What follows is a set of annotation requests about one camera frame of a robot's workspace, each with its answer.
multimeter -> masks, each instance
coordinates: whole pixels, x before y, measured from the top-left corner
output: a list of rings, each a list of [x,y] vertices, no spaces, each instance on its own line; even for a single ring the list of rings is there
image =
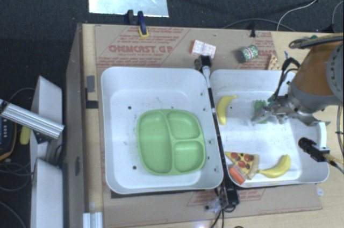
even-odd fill
[[[0,117],[0,161],[7,158],[16,143],[15,124]]]

pizza slice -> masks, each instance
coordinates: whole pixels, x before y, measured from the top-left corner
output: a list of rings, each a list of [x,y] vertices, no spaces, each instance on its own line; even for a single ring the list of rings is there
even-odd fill
[[[258,154],[235,152],[225,152],[225,154],[248,179],[252,179],[257,173],[259,165]]]

